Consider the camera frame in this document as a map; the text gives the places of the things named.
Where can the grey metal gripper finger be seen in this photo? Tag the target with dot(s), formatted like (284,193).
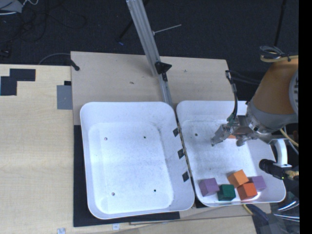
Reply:
(220,134)
(241,141)

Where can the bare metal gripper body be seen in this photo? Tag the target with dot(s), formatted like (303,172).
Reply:
(246,128)

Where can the pale wood board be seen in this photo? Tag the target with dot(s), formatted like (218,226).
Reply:
(117,82)

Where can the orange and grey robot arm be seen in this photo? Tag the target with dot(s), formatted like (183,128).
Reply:
(273,91)

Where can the orange cube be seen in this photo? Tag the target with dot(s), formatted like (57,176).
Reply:
(231,137)
(237,177)
(247,191)

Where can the purple cube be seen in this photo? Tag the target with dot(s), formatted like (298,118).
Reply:
(208,186)
(259,182)

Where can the white plastic tray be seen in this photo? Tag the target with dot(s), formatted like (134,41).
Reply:
(219,160)
(131,164)

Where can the black cylinder on white bracket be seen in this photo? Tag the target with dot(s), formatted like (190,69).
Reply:
(274,168)

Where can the green cube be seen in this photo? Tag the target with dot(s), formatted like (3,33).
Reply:
(226,192)

